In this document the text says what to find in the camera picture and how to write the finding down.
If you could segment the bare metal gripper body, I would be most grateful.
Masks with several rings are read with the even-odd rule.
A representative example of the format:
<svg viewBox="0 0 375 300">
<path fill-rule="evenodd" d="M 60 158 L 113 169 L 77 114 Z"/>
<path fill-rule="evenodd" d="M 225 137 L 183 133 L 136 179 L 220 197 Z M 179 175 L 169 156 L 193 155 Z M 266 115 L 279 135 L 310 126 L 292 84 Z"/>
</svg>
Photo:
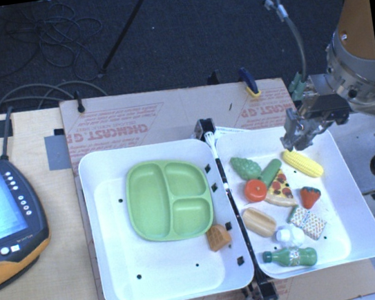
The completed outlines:
<svg viewBox="0 0 375 300">
<path fill-rule="evenodd" d="M 310 75 L 307 78 L 302 98 L 296 102 L 301 116 L 319 122 L 347 123 L 351 109 L 327 83 L 327 75 Z"/>
</svg>

